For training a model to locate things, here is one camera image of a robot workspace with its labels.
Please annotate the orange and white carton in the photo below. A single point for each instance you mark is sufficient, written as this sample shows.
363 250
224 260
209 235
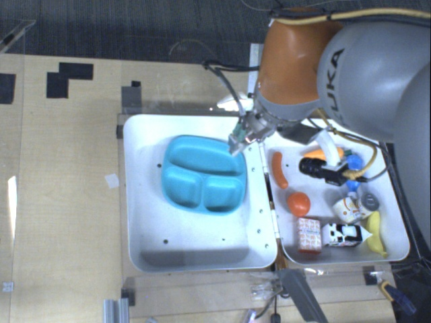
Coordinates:
309 235

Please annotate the white plastic tray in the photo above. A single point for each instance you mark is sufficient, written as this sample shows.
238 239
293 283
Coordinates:
202 234
323 257

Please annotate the white and orange cup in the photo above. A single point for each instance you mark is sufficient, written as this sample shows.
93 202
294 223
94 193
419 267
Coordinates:
347 210

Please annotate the black and white milk carton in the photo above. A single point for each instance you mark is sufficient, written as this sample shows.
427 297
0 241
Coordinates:
340 235

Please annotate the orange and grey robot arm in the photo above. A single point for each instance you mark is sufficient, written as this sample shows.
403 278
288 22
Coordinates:
363 69

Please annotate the small grey can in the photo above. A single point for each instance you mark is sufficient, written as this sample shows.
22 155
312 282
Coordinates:
369 201

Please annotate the yellow banana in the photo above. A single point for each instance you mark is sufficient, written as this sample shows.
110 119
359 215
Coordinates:
374 231

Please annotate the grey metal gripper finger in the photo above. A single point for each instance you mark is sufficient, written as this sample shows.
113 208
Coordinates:
246 144
234 145

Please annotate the orange sausage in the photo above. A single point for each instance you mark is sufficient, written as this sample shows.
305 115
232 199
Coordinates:
279 170

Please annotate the red orange ball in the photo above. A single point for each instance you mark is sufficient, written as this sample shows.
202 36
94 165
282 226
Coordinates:
298 204

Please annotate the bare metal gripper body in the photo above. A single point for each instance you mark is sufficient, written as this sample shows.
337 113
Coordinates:
260 128

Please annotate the blue round toy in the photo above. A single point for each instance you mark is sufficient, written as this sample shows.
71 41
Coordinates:
355 161

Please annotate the thin black and white rod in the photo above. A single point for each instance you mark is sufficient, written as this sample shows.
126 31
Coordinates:
270 194

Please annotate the orange carrot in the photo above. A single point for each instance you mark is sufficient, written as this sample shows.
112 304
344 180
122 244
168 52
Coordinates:
314 153

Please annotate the blue divided plate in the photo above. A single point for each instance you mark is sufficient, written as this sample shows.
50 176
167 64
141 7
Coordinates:
202 161

